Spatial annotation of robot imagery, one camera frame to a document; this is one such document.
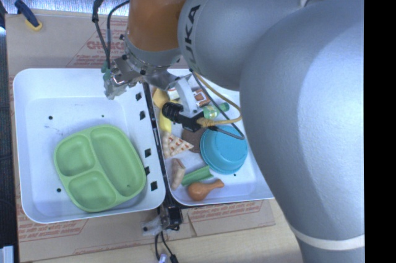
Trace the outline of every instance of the white stripe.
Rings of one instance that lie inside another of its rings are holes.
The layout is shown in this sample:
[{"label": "white stripe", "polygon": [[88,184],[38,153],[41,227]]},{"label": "white stripe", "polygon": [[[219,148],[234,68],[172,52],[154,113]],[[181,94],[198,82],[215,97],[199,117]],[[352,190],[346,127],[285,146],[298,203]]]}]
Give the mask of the white stripe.
[{"label": "white stripe", "polygon": [[315,248],[330,251],[346,251],[364,247],[364,234],[346,240],[324,240],[307,236],[294,229],[291,225],[289,226],[298,239]]}]

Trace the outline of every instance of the blue plastic lid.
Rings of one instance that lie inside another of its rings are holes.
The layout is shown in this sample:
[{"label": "blue plastic lid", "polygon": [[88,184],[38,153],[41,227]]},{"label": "blue plastic lid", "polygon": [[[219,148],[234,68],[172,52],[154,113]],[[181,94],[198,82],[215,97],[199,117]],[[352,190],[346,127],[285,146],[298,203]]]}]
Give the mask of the blue plastic lid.
[{"label": "blue plastic lid", "polygon": [[[221,129],[238,135],[231,126],[222,126]],[[202,158],[213,171],[220,174],[232,174],[238,171],[248,155],[248,143],[222,132],[206,130],[200,140]]]}]

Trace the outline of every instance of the yellow cable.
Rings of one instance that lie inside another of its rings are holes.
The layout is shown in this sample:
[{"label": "yellow cable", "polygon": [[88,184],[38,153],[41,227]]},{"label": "yellow cable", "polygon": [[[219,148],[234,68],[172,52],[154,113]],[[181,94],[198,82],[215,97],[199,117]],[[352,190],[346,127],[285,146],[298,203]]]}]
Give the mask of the yellow cable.
[{"label": "yellow cable", "polygon": [[199,118],[197,120],[197,123],[200,124],[203,127],[212,127],[216,126],[218,124],[231,124],[231,123],[237,123],[238,121],[242,120],[242,112],[241,108],[232,102],[231,100],[227,99],[225,96],[220,94],[218,91],[216,91],[212,86],[210,86],[199,74],[194,73],[194,75],[208,88],[210,91],[212,91],[216,96],[220,97],[222,100],[225,102],[228,102],[231,106],[233,106],[235,109],[239,111],[239,117],[235,119],[229,119],[229,120],[221,120],[221,121],[214,121],[206,118]]}]

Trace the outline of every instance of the white plastic tray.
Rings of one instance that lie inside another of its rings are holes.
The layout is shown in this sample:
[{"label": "white plastic tray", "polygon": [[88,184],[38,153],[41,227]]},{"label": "white plastic tray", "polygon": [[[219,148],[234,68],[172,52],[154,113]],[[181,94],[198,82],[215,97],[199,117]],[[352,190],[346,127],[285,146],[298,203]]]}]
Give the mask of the white plastic tray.
[{"label": "white plastic tray", "polygon": [[[172,69],[169,71],[172,74],[178,76],[185,76],[189,74],[187,69]],[[239,105],[239,92],[224,89],[209,81],[207,82],[213,86],[216,91],[220,92],[222,95],[226,96],[228,99]],[[189,79],[189,84],[193,89],[199,88],[193,77]],[[217,103],[223,102],[223,100],[212,93],[210,93],[210,96]],[[238,111],[232,106],[230,106],[230,110],[226,113],[230,118],[236,118],[239,115]],[[243,122],[240,121],[236,123],[236,125],[244,133]],[[182,131],[183,130],[179,124],[172,125],[172,133],[174,135],[181,137]],[[200,154],[192,153],[191,151],[183,152],[173,157],[179,158],[182,161],[186,167],[186,174],[206,165]],[[171,160],[172,157],[165,159],[166,173],[170,181],[172,174]],[[214,179],[220,178],[224,182],[225,187],[221,189],[214,189],[204,200],[197,202],[188,196],[187,188],[180,185],[179,188],[171,191],[173,197],[180,204],[186,206],[225,204],[230,202],[243,202],[273,198],[273,194],[269,189],[268,184],[265,181],[250,148],[244,165],[235,174],[223,175],[213,170],[210,170],[210,172],[213,174],[213,178],[208,179],[206,182],[209,183],[214,181]]]},{"label": "white plastic tray", "polygon": [[[22,207],[35,222],[149,210],[158,207],[165,198],[143,85],[137,84],[115,100],[108,100],[102,75],[99,69],[26,69],[14,79]],[[100,124],[112,124],[123,130],[150,173],[137,197],[104,212],[88,213],[77,208],[66,194],[53,153],[65,137]]]}]

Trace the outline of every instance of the cardboard box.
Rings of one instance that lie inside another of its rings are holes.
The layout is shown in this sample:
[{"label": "cardboard box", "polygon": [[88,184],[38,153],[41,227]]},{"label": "cardboard box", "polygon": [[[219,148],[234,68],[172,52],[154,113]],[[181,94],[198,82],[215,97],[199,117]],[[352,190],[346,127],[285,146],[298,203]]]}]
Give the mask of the cardboard box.
[{"label": "cardboard box", "polygon": [[[39,32],[25,25],[23,15],[6,15],[20,261],[38,261],[153,243],[154,236],[144,235],[141,223],[154,219],[157,216],[156,209],[46,225],[35,223],[24,214],[20,200],[13,119],[13,78],[26,68],[100,68],[105,60],[90,14],[56,11],[34,13],[43,23]],[[105,21],[105,17],[100,18],[101,27]],[[124,54],[124,42],[119,37],[125,32],[127,19],[113,17],[111,25],[112,56],[120,57]],[[275,224],[268,200],[184,209],[183,219],[179,231],[167,232],[168,239],[193,238]]]}]

